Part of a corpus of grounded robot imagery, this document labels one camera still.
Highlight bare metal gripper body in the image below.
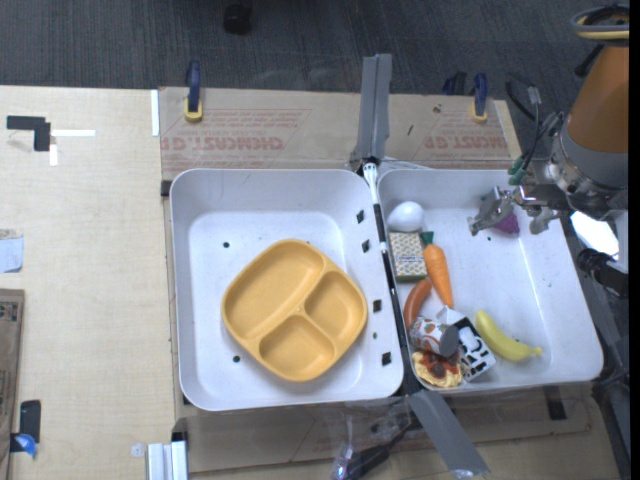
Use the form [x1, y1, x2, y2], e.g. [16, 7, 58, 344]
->
[513, 157, 630, 216]

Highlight purple grapes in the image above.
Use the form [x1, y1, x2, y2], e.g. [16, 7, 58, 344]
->
[494, 209, 521, 237]

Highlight white plastic tray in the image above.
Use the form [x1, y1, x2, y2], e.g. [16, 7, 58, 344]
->
[377, 167, 605, 395]
[168, 167, 405, 413]

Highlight orange carrot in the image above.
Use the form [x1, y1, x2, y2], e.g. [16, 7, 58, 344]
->
[418, 230, 455, 310]

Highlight white egg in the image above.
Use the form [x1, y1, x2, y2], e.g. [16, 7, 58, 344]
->
[386, 200, 426, 234]

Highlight yellow patterned small carton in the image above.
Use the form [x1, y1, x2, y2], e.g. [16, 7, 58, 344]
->
[388, 231, 429, 283]

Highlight orange sausage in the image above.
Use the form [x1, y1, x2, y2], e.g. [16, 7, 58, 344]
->
[402, 277, 434, 330]

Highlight yellow banana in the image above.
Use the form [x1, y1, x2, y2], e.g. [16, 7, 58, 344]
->
[473, 309, 544, 364]

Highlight small can with red print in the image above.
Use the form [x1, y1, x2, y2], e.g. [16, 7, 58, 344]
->
[408, 316, 461, 359]

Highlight white and black carton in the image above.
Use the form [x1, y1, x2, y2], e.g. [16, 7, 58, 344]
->
[435, 305, 497, 383]

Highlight yellow pizza slice red topping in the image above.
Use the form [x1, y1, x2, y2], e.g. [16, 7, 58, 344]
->
[410, 350, 464, 390]

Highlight brown cardboard board red print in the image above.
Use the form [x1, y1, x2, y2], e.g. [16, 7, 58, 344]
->
[158, 86, 604, 474]

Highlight yellow divided plate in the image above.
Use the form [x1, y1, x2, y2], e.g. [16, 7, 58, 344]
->
[220, 238, 369, 383]

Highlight black cylinder on white bracket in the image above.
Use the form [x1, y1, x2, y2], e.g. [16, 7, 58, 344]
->
[569, 210, 630, 300]

